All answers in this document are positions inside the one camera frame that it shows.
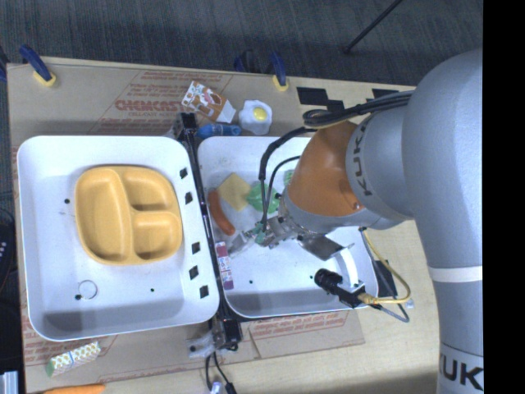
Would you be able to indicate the green and yellow patterned carton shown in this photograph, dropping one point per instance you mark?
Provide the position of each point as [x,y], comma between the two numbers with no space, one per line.
[74,358]

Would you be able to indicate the blue bottle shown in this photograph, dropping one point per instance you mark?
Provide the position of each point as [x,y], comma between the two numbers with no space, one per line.
[217,130]

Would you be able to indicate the black cylinder on white bracket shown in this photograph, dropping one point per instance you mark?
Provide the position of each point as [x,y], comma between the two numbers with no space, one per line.
[330,281]

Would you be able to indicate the orange and white carton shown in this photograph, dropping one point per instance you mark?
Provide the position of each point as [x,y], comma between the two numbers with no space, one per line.
[207,101]

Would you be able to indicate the white plastic tray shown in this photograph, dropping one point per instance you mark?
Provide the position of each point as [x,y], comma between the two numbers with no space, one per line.
[279,285]
[53,236]

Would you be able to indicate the yellow divided plate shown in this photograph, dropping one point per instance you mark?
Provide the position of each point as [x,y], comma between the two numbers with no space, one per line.
[102,216]

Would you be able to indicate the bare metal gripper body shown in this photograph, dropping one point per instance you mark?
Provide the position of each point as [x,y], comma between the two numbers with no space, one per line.
[279,233]

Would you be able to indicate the green toy lettuce leaf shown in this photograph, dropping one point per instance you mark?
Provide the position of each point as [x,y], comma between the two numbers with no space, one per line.
[257,197]

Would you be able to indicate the purple and white small carton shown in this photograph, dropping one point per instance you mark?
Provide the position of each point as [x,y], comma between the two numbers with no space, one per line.
[225,265]

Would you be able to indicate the white toy fried egg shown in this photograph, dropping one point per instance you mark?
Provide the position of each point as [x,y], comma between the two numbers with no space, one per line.
[256,117]

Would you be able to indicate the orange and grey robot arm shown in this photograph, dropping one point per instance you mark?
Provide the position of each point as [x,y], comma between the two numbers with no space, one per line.
[443,170]

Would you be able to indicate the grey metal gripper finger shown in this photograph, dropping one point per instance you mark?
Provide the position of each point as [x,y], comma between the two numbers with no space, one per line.
[238,244]
[251,232]

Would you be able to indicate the orange toy carrot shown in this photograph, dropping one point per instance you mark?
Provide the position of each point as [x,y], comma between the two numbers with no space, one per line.
[76,389]

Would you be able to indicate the yellow toy cheese slice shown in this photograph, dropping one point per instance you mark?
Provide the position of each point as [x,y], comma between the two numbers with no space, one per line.
[234,190]

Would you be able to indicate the orange toy sausage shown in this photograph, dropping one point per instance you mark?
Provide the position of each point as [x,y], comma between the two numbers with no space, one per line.
[219,213]

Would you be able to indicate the brown cardboard board red print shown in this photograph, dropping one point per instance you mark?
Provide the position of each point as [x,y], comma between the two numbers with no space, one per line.
[102,97]

